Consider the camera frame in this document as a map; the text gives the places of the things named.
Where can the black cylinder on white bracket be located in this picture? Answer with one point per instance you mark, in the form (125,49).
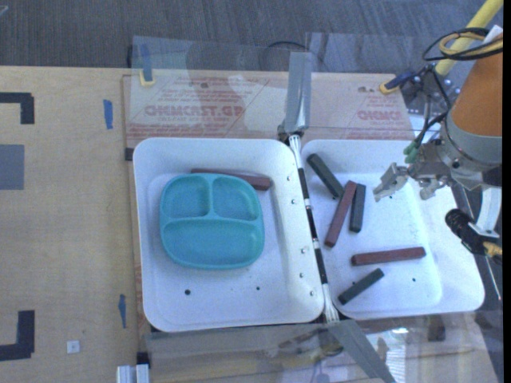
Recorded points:
(463,226)

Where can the dark green rectangular bar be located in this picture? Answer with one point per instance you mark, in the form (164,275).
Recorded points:
(357,208)
(325,174)
(361,286)

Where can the white plastic tray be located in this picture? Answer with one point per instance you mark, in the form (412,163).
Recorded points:
(403,222)
(223,297)

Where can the brown cardboard board red print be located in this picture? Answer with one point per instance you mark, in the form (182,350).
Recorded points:
(239,106)

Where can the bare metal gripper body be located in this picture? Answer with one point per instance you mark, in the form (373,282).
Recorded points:
(459,170)

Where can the teal divided plate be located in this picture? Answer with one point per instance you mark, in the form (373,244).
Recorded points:
(211,222)

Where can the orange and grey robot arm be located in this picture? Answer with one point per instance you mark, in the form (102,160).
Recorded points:
(481,98)

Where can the brown rectangular bar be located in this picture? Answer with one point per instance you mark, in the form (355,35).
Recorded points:
(340,214)
(388,256)
(259,181)

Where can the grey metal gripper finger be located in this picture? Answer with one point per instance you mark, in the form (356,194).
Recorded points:
(390,182)
(430,188)

